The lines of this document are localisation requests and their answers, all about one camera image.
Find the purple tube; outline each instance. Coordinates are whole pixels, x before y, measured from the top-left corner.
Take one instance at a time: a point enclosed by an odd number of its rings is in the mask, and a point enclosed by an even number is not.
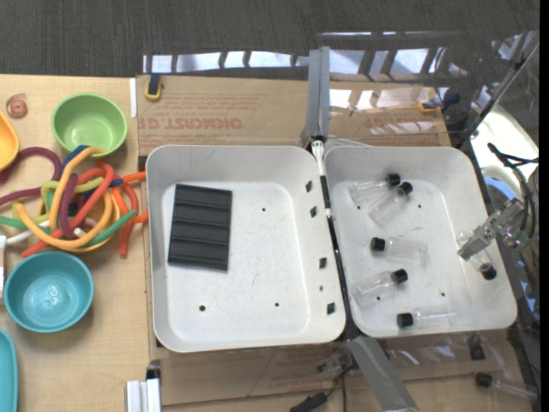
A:
[[[59,180],[61,178],[61,161],[57,157],[57,154],[55,154],[53,151],[50,151],[49,149],[46,149],[46,148],[30,147],[30,148],[25,148],[21,150],[15,157],[13,163],[9,165],[9,167],[4,169],[2,173],[0,173],[0,185],[5,183],[8,180],[8,176],[15,168],[15,165],[17,165],[20,161],[22,161],[29,155],[42,155],[50,159],[51,163],[53,163],[53,177],[51,177],[51,179]],[[3,196],[2,198],[0,198],[0,206],[6,203],[9,203],[13,200],[18,200],[20,198],[39,196],[39,195],[40,195],[40,187],[26,189],[24,191],[12,192],[11,194],[8,194],[7,196]]]
[[[75,233],[70,229],[69,225],[69,204],[70,199],[75,192],[76,181],[78,181],[78,174],[70,174],[69,181],[65,186],[65,190],[61,196],[61,203],[59,205],[59,225],[63,229],[63,235],[68,239],[76,238]]]

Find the blue bowl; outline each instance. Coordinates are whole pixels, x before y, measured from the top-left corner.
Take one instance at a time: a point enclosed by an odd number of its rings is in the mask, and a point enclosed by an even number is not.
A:
[[[87,266],[64,251],[43,251],[23,259],[9,274],[4,302],[23,328],[54,333],[76,324],[94,298]]]

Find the black cap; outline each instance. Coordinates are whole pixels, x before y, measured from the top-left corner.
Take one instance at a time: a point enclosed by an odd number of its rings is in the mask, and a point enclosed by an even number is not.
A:
[[[399,328],[406,328],[413,325],[413,316],[411,312],[401,312],[396,315],[396,323]]]
[[[399,189],[406,195],[408,195],[410,192],[413,191],[413,186],[408,182],[404,182],[402,185],[399,186]]]
[[[476,373],[474,376],[474,381],[477,386],[489,388],[490,386],[492,386],[493,377],[487,373]]]
[[[385,240],[383,238],[374,237],[370,241],[370,248],[373,251],[384,251],[385,250]]]
[[[393,279],[395,280],[395,284],[402,284],[403,282],[406,282],[408,280],[408,273],[404,269],[398,269],[391,273],[391,276],[393,276]]]
[[[485,269],[484,268],[481,269],[480,273],[482,273],[482,276],[487,281],[491,281],[492,279],[494,279],[498,275],[498,273],[497,273],[496,269],[494,269],[493,265],[490,265],[489,267],[486,267]]]
[[[401,176],[395,173],[387,174],[385,181],[389,183],[389,186],[397,186],[401,182]]]

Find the vial with black cap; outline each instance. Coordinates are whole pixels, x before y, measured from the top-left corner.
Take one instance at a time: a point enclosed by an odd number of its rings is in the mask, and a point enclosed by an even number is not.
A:
[[[415,308],[410,312],[401,312],[396,315],[396,323],[401,330],[451,326],[456,321],[457,310],[451,304]]]
[[[374,237],[370,241],[373,256],[387,258],[401,264],[427,264],[427,245],[415,239]]]
[[[538,391],[533,386],[496,374],[476,373],[474,375],[474,382],[479,388],[500,391],[526,400],[530,404],[534,404],[538,399]]]
[[[349,194],[356,204],[362,204],[369,198],[374,197],[376,191],[383,192],[384,190],[388,190],[388,188],[398,186],[400,182],[400,175],[396,173],[389,173],[383,179],[353,182],[349,187]]]
[[[366,307],[391,295],[407,280],[408,274],[404,269],[384,271],[357,282],[351,289],[351,296],[359,306]]]
[[[409,182],[404,182],[396,188],[390,189],[387,194],[372,204],[368,215],[377,225],[383,226],[404,209],[408,195],[412,191],[413,187]]]
[[[467,243],[472,236],[472,230],[466,230],[459,233],[455,237],[458,248],[463,247],[463,245]],[[490,253],[486,251],[486,249],[482,249],[478,253],[475,253],[473,256],[471,256],[469,260],[467,260],[467,263],[475,270],[479,271],[487,281],[491,281],[498,274],[496,269],[494,268],[492,257],[490,256]]]

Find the gray carpet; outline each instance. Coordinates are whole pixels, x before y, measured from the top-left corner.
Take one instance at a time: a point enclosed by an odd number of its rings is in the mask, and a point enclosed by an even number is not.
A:
[[[135,76],[145,54],[308,54],[327,31],[539,29],[540,0],[0,0],[0,72]]]

